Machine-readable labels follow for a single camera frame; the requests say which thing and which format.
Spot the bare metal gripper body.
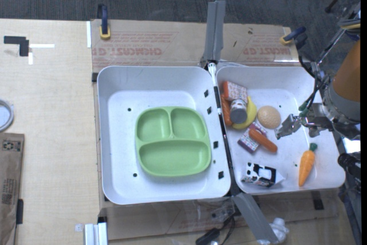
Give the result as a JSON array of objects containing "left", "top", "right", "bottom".
[{"left": 300, "top": 103, "right": 335, "bottom": 132}]

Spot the beige round bread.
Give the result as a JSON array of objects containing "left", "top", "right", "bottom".
[{"left": 256, "top": 105, "right": 282, "bottom": 130}]

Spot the white plastic tray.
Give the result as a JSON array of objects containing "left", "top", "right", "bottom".
[
  {"left": 96, "top": 65, "right": 232, "bottom": 205},
  {"left": 215, "top": 65, "right": 346, "bottom": 196}
]

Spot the orange carrot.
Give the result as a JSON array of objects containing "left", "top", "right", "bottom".
[{"left": 298, "top": 142, "right": 318, "bottom": 188}]

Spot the yellow banana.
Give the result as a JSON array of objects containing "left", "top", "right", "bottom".
[{"left": 232, "top": 96, "right": 258, "bottom": 130}]

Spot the pink and purple carton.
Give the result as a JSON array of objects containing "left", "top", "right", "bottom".
[{"left": 237, "top": 121, "right": 268, "bottom": 154}]

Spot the small can with grey lid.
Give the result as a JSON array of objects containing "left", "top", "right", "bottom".
[{"left": 229, "top": 99, "right": 248, "bottom": 125}]

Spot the black and white milk carton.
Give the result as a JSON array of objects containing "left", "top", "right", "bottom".
[{"left": 240, "top": 162, "right": 286, "bottom": 189}]

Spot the orange patterned carton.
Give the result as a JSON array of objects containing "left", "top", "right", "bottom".
[{"left": 222, "top": 80, "right": 248, "bottom": 103}]

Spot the white crumpled paper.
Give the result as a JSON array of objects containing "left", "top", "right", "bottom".
[{"left": 268, "top": 217, "right": 290, "bottom": 242}]

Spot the green divided plate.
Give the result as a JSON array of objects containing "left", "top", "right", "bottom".
[{"left": 134, "top": 106, "right": 213, "bottom": 178}]

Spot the brown cardboard board red print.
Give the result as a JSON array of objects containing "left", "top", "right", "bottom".
[{"left": 89, "top": 18, "right": 346, "bottom": 241}]

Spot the brown paper packet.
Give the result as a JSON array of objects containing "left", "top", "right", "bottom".
[{"left": 0, "top": 132, "right": 25, "bottom": 245}]

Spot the black cylinder on white bracket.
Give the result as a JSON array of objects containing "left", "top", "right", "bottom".
[{"left": 337, "top": 151, "right": 361, "bottom": 181}]

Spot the grey round ring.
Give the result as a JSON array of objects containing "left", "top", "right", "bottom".
[{"left": 0, "top": 99, "right": 15, "bottom": 133}]

